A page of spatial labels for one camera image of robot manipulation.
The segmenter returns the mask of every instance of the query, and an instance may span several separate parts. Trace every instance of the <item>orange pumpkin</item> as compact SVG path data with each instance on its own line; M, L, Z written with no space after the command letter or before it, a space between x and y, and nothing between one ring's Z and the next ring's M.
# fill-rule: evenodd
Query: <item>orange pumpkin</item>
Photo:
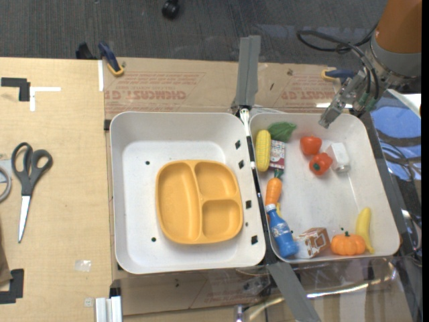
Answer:
M338 255L359 255L365 251L365 240L360 235L346 231L332 238L330 248Z

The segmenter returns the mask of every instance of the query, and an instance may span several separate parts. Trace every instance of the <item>white tray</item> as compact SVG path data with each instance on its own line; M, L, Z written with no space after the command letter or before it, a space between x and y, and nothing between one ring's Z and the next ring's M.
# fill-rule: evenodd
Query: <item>white tray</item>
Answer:
M124 112L113 118L110 132L115 252L124 270L149 274L261 262L261 215L238 118L228 113ZM235 173L243 204L243 227L237 236L215 244L184 245L163 234L156 215L156 175L175 160L219 161Z
M370 236L374 254L365 252L356 257L390 256L400 246L399 233L385 194L371 144L365 126L360 119L342 114L328 129L318 124L320 116L305 113L259 113L251 118L250 128L255 139L260 129L271 123L287 121L295 123L286 144L286 168L282 176L283 191L280 197L280 211L294 235L311 227L325 227L330 239L333 235L349 231L355 232L355 223L360 210L372 210ZM333 142L342 142L351 159L348 172L337 173L329 170L323 176L314 175L308 168L309 157L300 150L302 136L317 136L323 143L320 151L325 151ZM263 200L265 189L273 172L259 173ZM271 238L276 255L278 247ZM311 259L284 259L291 263L317 262L350 258L338 256L325 250Z

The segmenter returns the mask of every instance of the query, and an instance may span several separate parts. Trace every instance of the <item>scissors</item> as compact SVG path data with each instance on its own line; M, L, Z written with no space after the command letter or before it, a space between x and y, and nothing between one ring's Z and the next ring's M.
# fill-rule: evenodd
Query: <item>scissors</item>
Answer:
M4 201L6 197L9 195L12 186L12 180L7 172L7 169L0 165L0 173L6 178L6 188L2 193L0 193L0 202Z
M19 151L26 147L23 157L23 170L18 171L16 167L16 158ZM42 167L38 167L39 160L46 158L47 161ZM33 152L33 148L27 143L22 142L13 150L12 153L12 170L15 175L21 181L22 185L22 204L21 204L21 215L19 216L19 231L18 231L18 243L22 240L22 235L25 229L25 222L27 221L27 214L29 208L29 202L32 197L32 193L37 181L52 167L52 156L46 150L39 149Z

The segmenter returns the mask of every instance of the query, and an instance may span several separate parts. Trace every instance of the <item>scissors blade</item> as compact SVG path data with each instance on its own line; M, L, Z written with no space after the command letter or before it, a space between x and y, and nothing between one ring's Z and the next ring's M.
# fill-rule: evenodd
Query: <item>scissors blade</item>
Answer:
M21 215L19 216L18 243L21 243L22 235L24 234L30 198L30 196L22 196Z

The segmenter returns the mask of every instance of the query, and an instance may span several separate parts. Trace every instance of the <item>black scissors handle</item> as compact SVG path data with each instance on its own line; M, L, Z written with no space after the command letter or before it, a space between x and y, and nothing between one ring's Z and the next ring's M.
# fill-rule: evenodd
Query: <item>black scissors handle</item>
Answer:
M16 157L21 148L26 147L23 158L23 170L17 170L16 168ZM38 167L38 162L42 158L47 158L46 163ZM39 149L33 152L33 148L27 143L22 142L12 152L12 169L15 175L21 181L23 196L31 196L34 186L40 177L52 167L52 156L46 150Z

